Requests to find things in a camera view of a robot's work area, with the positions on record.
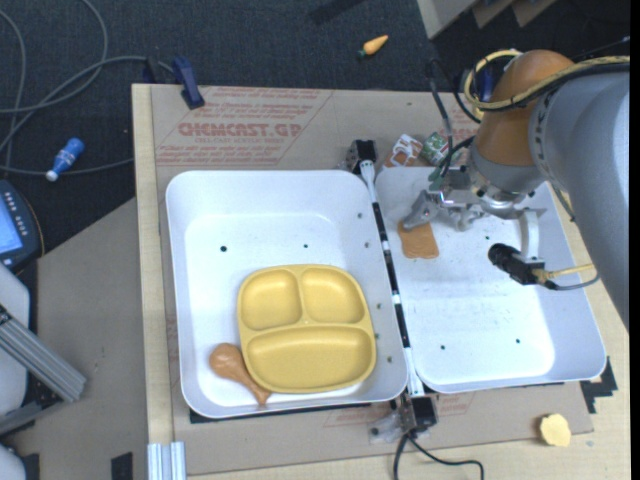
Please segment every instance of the blue connector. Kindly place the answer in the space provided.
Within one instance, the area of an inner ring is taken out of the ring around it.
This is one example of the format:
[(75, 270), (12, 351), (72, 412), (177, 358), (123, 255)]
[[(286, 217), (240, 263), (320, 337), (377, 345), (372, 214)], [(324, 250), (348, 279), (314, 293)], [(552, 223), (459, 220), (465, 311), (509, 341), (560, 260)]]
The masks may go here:
[(178, 56), (171, 63), (176, 80), (184, 86), (182, 98), (190, 109), (204, 107), (204, 99), (198, 91), (193, 67), (186, 57)]
[(60, 174), (69, 169), (80, 154), (84, 151), (84, 142), (77, 137), (69, 139), (66, 146), (62, 148), (55, 159), (53, 160), (53, 167), (50, 171), (47, 171), (45, 177), (49, 181), (56, 181)]

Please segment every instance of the cardboard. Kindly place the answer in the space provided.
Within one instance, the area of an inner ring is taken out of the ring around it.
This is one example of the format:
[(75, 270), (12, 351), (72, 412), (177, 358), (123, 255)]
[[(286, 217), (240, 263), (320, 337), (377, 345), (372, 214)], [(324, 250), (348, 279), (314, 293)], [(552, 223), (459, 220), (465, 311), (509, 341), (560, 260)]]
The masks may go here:
[[(380, 166), (402, 134), (424, 140), (434, 131), (443, 133), (432, 96), (204, 87), (205, 107), (189, 111), (179, 87), (152, 86), (150, 91), (173, 431), (174, 439), (185, 443), (188, 473), (393, 453), (395, 443), (372, 442), (369, 434), (369, 425), (390, 412), (386, 402), (277, 416), (192, 421), (180, 388), (164, 193), (176, 174), (190, 169), (344, 168), (356, 139), (376, 141)], [(473, 135), (476, 124), (468, 120), (451, 95), (442, 96), (455, 140)], [(431, 396), (439, 422), (421, 437), (429, 449), (535, 438), (533, 421), (551, 412), (563, 414), (574, 433), (593, 430), (578, 383)]]

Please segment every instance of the yellow divided plate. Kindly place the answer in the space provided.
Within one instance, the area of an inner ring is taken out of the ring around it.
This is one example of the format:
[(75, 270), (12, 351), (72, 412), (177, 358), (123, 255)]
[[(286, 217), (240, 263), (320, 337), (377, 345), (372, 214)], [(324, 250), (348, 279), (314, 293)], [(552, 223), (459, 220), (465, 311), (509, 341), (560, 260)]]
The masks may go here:
[(249, 275), (238, 293), (249, 373), (279, 393), (356, 384), (376, 364), (371, 317), (358, 282), (328, 265), (286, 265)]

